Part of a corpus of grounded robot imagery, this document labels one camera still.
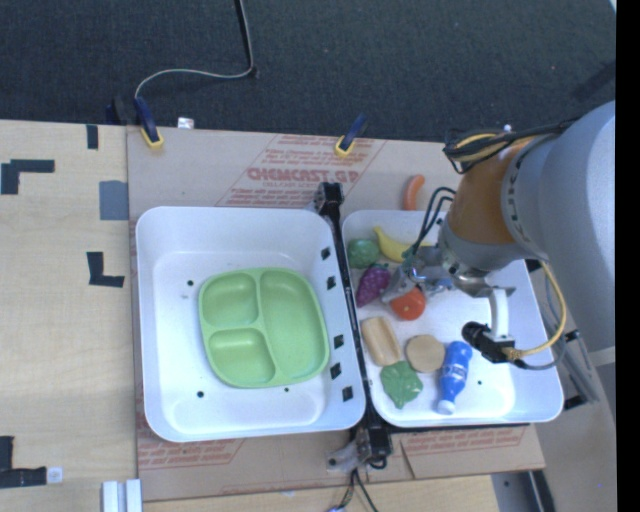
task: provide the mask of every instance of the blue clamp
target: blue clamp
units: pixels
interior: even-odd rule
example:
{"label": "blue clamp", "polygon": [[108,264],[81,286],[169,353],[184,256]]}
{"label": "blue clamp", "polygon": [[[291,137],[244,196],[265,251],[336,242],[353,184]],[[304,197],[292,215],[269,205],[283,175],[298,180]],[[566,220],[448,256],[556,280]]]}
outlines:
{"label": "blue clamp", "polygon": [[153,115],[151,114],[151,110],[147,105],[147,102],[144,101],[142,96],[138,96],[133,99],[133,106],[136,108],[136,112],[138,113],[138,119],[142,124],[142,137],[144,138],[147,145],[152,148],[159,148],[164,144],[164,139],[158,128],[156,127],[156,122],[153,120]]}
{"label": "blue clamp", "polygon": [[335,154],[340,158],[344,158],[349,155],[349,153],[351,153],[351,150],[353,149],[353,143],[356,137],[362,135],[366,129],[367,116],[365,116],[364,114],[360,114],[351,125],[351,128],[349,128],[349,131],[345,135],[340,137],[338,139],[338,142],[336,142],[336,145],[333,148]]}

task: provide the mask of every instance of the cardboard box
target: cardboard box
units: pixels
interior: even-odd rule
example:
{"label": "cardboard box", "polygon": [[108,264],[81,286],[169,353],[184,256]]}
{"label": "cardboard box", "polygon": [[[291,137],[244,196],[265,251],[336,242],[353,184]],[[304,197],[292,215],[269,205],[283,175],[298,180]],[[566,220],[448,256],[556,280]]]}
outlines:
{"label": "cardboard box", "polygon": [[[348,158],[336,139],[286,134],[163,128],[160,149],[129,127],[131,285],[137,379],[138,472],[145,501],[345,485],[327,470],[329,453],[349,432],[322,432],[197,443],[171,443],[146,424],[139,351],[135,224],[155,206],[304,208],[321,182],[342,184],[343,218],[363,209],[400,209],[407,180],[423,174],[418,205],[439,186],[455,188],[453,172],[435,143],[359,139]],[[382,470],[369,482],[539,469],[544,459],[533,426],[400,433]]]}

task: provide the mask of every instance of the white cable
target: white cable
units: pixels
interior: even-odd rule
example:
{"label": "white cable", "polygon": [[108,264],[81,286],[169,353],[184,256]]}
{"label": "white cable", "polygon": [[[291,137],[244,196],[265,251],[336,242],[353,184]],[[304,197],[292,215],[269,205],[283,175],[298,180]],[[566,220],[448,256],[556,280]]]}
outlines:
{"label": "white cable", "polygon": [[249,68],[248,69],[246,69],[242,73],[238,73],[238,74],[235,74],[235,75],[221,75],[221,74],[218,74],[218,73],[211,73],[209,71],[200,71],[200,70],[197,70],[197,69],[182,69],[182,68],[165,69],[165,70],[162,70],[162,71],[158,71],[157,73],[154,73],[151,76],[148,76],[142,82],[140,82],[140,84],[136,88],[136,92],[135,92],[134,98],[137,98],[140,95],[140,90],[148,82],[150,82],[154,78],[157,78],[157,77],[162,76],[162,75],[167,75],[167,74],[170,74],[170,73],[188,73],[188,74],[192,74],[192,75],[201,75],[201,76],[206,76],[206,77],[209,77],[209,78],[219,78],[219,79],[223,79],[223,80],[236,80],[238,78],[244,78],[244,77],[248,76],[253,71],[253,48],[251,46],[251,36],[249,34],[249,22],[247,21],[247,17],[246,17],[245,12],[244,12],[244,3],[243,3],[242,0],[237,0],[237,1],[238,1],[238,4],[240,5],[240,11],[242,12],[242,19],[244,21],[244,30],[245,30],[245,34],[246,34],[246,43],[247,43],[247,49],[248,49],[248,53],[249,53]]}

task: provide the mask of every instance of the green divided plate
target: green divided plate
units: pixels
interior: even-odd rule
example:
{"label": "green divided plate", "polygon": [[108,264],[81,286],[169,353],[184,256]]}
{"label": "green divided plate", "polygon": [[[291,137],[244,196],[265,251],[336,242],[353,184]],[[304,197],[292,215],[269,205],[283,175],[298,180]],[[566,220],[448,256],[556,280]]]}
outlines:
{"label": "green divided plate", "polygon": [[200,327],[213,371],[227,384],[294,384],[329,361],[327,330],[307,279],[285,268],[215,275],[200,288]]}

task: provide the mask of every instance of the orange sausage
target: orange sausage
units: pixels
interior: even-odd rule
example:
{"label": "orange sausage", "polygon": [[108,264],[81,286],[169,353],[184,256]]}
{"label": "orange sausage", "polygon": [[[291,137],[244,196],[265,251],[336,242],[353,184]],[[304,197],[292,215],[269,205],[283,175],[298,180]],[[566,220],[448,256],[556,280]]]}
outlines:
{"label": "orange sausage", "polygon": [[402,209],[403,210],[416,210],[416,201],[418,192],[422,185],[424,185],[425,179],[422,174],[416,174],[411,177],[404,188],[402,194]]}

